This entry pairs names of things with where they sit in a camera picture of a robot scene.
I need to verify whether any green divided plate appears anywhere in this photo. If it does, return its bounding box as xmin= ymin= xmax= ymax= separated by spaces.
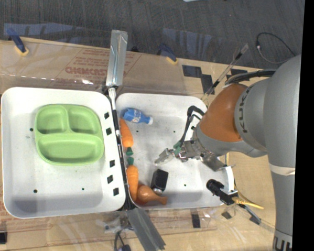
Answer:
xmin=32 ymin=102 xmax=107 ymax=168

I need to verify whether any black bottle with silver cap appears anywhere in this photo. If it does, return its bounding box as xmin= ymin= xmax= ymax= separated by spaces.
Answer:
xmin=150 ymin=168 xmax=169 ymax=196

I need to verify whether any blue toy bottle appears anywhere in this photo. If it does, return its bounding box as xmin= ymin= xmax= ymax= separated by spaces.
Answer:
xmin=120 ymin=107 xmax=155 ymax=126

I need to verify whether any white plastic tray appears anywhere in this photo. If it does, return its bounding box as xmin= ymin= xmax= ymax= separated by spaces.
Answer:
xmin=110 ymin=91 xmax=240 ymax=215
xmin=0 ymin=85 xmax=132 ymax=225

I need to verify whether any brown toy chicken drumstick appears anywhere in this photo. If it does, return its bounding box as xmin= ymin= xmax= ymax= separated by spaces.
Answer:
xmin=135 ymin=183 xmax=169 ymax=206

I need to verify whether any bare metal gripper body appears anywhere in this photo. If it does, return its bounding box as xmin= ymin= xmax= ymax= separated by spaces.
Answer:
xmin=174 ymin=138 xmax=206 ymax=163

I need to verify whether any orange toy carrot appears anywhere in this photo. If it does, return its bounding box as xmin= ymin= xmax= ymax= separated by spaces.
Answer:
xmin=117 ymin=117 xmax=136 ymax=156
xmin=124 ymin=157 xmax=141 ymax=202

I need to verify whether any black cylinder on white bracket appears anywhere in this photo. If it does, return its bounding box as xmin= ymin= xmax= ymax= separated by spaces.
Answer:
xmin=204 ymin=163 xmax=240 ymax=206

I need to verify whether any brown cardboard board, red print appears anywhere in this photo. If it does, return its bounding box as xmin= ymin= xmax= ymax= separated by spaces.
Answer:
xmin=0 ymin=35 xmax=285 ymax=251

